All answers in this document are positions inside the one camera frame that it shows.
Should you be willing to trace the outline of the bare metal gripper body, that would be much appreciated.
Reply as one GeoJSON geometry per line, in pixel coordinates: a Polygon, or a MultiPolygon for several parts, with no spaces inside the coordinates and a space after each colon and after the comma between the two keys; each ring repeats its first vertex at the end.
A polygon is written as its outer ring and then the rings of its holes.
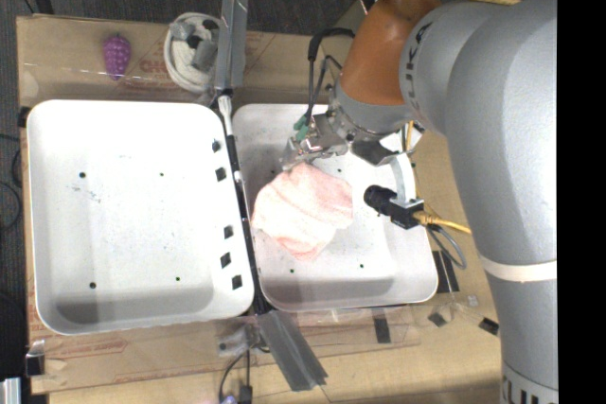
{"type": "Polygon", "coordinates": [[[345,155],[364,145],[380,142],[376,133],[363,130],[350,118],[335,110],[302,117],[301,139],[305,138],[305,152],[334,148],[345,155]]]}

